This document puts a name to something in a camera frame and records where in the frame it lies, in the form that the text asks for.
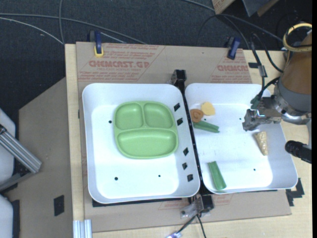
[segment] wooden table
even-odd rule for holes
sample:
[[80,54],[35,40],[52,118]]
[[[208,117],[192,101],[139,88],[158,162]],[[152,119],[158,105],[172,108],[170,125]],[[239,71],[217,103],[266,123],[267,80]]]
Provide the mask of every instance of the wooden table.
[[[283,52],[270,52],[275,63],[283,65]],[[247,62],[255,62],[251,51],[244,51]],[[258,55],[268,72],[267,82],[278,76],[278,72],[269,63],[264,51]],[[80,147],[80,124],[78,119],[79,101],[76,68],[76,45],[65,45],[66,81],[68,99],[69,145],[72,184],[73,220],[85,219],[82,163]],[[253,83],[261,84],[257,69],[250,69]],[[308,131],[305,125],[293,125],[282,122],[286,140],[296,140],[308,143]],[[294,163],[301,178],[305,195],[303,198],[294,199],[295,206],[291,208],[289,216],[257,218],[247,220],[223,221],[204,223],[208,238],[309,238],[313,236],[312,223],[312,166],[299,158],[294,158]],[[134,229],[93,233],[94,238],[164,238],[179,230],[180,226],[165,226],[159,228]],[[183,232],[184,238],[203,237],[199,224],[189,225]]]

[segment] white tray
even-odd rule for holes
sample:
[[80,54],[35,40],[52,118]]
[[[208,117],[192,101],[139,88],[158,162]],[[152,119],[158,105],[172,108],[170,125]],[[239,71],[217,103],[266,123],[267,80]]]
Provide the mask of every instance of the white tray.
[[[169,84],[93,83],[84,89],[82,98],[88,188],[93,199],[107,204],[190,197],[198,192],[200,179],[179,89]],[[119,152],[113,123],[109,121],[120,104],[131,101],[160,102],[170,108],[175,122],[183,118],[177,126],[179,143],[173,154],[156,159],[130,159]],[[180,108],[174,111],[177,103]]]
[[[250,100],[260,91],[255,84],[190,84],[185,90],[189,109],[200,108],[204,102],[215,107],[214,116],[206,122],[219,126],[220,133],[194,129],[206,188],[217,194],[292,188],[298,177],[292,157],[284,149],[286,140],[279,123],[265,124],[254,131],[242,127]],[[264,156],[254,138],[259,131],[267,132],[268,152]],[[227,187],[216,190],[208,162],[216,161]]]

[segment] yellow food item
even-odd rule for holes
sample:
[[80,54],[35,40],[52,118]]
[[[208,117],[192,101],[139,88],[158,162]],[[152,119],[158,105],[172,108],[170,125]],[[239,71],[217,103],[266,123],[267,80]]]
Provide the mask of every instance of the yellow food item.
[[265,131],[255,134],[255,138],[263,155],[268,155],[267,136]]
[[203,103],[201,108],[202,108],[203,113],[206,116],[213,116],[216,113],[213,105],[210,102]]
[[199,122],[203,118],[204,113],[199,109],[191,109],[190,116],[193,122]]

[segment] gray floor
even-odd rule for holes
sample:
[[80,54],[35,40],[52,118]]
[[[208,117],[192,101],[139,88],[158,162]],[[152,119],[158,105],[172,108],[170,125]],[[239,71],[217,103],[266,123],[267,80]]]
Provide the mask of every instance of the gray floor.
[[[59,39],[29,25],[0,19],[0,108],[15,120],[20,108],[65,77],[64,48],[57,18],[60,0],[0,1],[0,17],[36,26]],[[212,7],[211,0],[192,1]],[[89,30],[101,30],[111,36],[103,35],[103,42],[138,43],[139,40],[153,45],[223,47],[228,38],[240,35],[238,27],[247,39],[255,31],[268,49],[279,50],[282,45],[275,38],[232,16],[281,38],[289,26],[301,20],[312,21],[312,0],[280,0],[261,17],[257,14],[249,17],[242,0],[236,0],[223,13],[230,15],[236,26],[221,15],[210,18],[214,16],[210,9],[182,0],[63,0],[62,17],[93,25],[64,19],[62,36],[65,43],[74,44],[86,41]]]

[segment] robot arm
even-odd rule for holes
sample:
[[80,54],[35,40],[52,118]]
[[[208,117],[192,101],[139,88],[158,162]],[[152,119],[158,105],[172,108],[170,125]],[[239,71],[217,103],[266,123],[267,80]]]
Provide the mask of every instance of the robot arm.
[[293,124],[306,124],[309,129],[310,143],[289,141],[285,150],[309,163],[312,162],[312,31],[299,47],[287,44],[286,36],[296,27],[311,27],[299,24],[290,28],[283,42],[292,57],[286,63],[282,75],[274,81],[274,94],[270,97],[256,96],[247,110],[242,123],[245,131],[255,130],[265,123],[279,123],[282,120]]

